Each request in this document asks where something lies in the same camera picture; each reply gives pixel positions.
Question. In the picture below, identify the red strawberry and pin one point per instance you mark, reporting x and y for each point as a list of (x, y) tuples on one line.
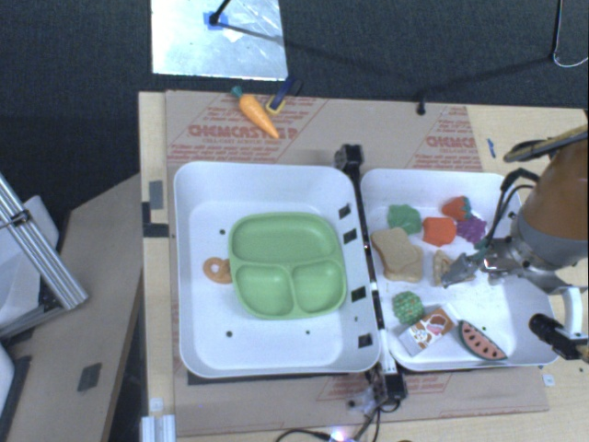
[(455, 207)]

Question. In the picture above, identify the red watermelon slice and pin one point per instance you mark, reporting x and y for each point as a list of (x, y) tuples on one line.
[(478, 342)]

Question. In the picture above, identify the brown cardboard board red print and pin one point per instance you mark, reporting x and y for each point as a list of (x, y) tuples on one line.
[(391, 127)]

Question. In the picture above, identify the black cylinder on white bracket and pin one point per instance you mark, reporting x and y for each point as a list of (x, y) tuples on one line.
[(550, 332)]

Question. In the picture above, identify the orange carrot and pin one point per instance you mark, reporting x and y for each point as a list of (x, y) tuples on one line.
[(257, 112)]

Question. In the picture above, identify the white and brown carton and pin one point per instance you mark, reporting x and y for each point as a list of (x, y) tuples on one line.
[(425, 333)]

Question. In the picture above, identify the green divided plate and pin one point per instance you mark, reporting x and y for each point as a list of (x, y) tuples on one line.
[(285, 256)]

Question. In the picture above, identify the green lettuce leaf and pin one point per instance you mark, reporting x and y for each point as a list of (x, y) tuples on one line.
[(404, 218)]

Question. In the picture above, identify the thin black and white rod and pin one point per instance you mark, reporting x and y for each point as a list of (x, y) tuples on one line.
[(363, 228)]

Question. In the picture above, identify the orange pretzel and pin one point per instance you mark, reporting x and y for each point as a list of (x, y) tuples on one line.
[(214, 272)]

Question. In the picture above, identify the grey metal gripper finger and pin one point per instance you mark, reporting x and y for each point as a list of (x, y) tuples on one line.
[(467, 260), (455, 275)]

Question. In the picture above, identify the green round broccoli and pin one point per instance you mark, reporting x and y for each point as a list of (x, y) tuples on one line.
[(408, 308)]

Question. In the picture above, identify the purple grapes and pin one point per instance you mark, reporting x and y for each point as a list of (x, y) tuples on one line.
[(471, 229)]

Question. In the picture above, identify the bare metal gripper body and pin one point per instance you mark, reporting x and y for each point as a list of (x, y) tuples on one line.
[(515, 260)]

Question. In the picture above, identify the orange bell pepper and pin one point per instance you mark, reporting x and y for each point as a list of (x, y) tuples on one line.
[(439, 232)]

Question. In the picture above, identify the tan biscuit piece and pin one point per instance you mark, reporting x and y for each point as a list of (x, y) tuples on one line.
[(439, 265)]

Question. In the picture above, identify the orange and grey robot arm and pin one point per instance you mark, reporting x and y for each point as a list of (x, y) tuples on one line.
[(559, 201)]

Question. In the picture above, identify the tan bread slice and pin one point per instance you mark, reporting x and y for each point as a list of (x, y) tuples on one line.
[(398, 255)]

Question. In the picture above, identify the white plastic tray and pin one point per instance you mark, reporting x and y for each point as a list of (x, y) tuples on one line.
[(506, 320), (207, 339)]

